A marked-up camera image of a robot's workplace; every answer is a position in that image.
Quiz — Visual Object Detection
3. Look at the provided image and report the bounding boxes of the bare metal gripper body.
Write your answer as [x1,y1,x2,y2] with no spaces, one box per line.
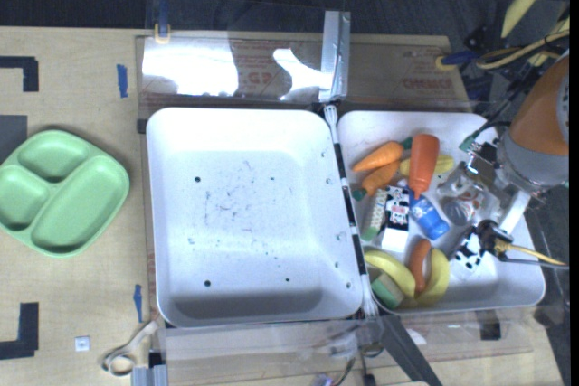
[464,139,540,214]

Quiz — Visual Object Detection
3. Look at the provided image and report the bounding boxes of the yellow corn cob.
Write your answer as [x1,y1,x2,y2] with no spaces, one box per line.
[399,154,455,178]

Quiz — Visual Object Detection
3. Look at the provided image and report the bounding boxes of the grey can red print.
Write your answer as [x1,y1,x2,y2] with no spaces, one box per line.
[441,188,482,228]

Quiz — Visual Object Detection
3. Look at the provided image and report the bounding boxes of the orange bottle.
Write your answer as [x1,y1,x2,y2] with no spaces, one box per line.
[407,133,441,201]

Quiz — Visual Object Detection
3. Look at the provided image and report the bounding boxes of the blue bottle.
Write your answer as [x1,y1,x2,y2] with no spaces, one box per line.
[408,193,451,241]

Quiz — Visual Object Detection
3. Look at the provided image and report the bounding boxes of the orange carrot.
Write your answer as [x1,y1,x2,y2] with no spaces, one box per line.
[351,159,402,202]
[351,136,413,174]

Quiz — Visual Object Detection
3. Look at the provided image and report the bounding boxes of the green and beige packet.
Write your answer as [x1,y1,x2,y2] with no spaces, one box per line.
[359,188,389,242]

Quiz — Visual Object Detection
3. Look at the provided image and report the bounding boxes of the orange sausage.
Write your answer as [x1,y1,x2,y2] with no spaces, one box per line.
[408,238,432,295]

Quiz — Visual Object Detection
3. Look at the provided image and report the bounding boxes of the yellow banana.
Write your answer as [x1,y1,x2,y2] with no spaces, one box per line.
[405,247,451,309]
[363,249,417,299]

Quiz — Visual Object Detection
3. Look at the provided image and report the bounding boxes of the thin black and white rod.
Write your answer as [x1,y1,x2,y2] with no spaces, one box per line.
[322,103,379,318]

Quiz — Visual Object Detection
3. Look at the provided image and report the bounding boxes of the white plastic tray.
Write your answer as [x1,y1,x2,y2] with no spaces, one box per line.
[145,106,365,328]
[337,109,547,315]

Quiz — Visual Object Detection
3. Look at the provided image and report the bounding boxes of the green and yellow sponge block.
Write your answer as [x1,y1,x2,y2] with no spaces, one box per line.
[370,272,405,310]

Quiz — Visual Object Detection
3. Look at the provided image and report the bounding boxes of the green divided plate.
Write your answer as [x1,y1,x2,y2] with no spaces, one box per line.
[0,128,131,259]

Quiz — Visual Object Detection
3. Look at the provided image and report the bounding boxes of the black cylinder on white bracket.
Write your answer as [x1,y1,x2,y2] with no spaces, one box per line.
[474,192,530,257]

